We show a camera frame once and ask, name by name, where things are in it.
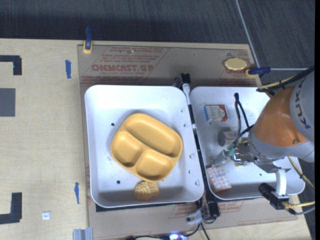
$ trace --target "blue marking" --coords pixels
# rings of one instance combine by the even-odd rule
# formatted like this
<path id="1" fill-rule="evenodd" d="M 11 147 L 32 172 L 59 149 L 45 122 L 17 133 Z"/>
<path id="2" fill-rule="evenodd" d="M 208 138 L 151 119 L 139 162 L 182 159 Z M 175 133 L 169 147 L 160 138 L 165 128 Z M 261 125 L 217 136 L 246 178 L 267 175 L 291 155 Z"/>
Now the blue marking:
<path id="1" fill-rule="evenodd" d="M 68 79 L 71 78 L 71 62 L 69 60 L 65 60 L 65 72 L 66 72 L 66 77 Z"/>
<path id="2" fill-rule="evenodd" d="M 74 193 L 75 193 L 75 197 L 76 197 L 76 203 L 80 204 L 80 202 L 79 202 L 79 183 L 78 182 L 75 183 Z"/>

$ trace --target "yellow oval object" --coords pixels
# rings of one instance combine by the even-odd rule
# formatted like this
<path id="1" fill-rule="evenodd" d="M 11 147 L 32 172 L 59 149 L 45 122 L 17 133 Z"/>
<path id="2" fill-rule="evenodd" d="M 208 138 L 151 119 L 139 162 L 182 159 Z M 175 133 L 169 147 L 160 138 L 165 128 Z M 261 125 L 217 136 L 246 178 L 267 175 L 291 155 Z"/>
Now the yellow oval object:
<path id="1" fill-rule="evenodd" d="M 248 64 L 244 59 L 233 57 L 227 59 L 224 65 L 228 70 L 238 71 L 245 69 Z"/>
<path id="2" fill-rule="evenodd" d="M 129 116 L 110 146 L 111 156 L 120 166 L 151 183 L 170 174 L 182 150 L 183 142 L 177 132 L 144 113 Z"/>

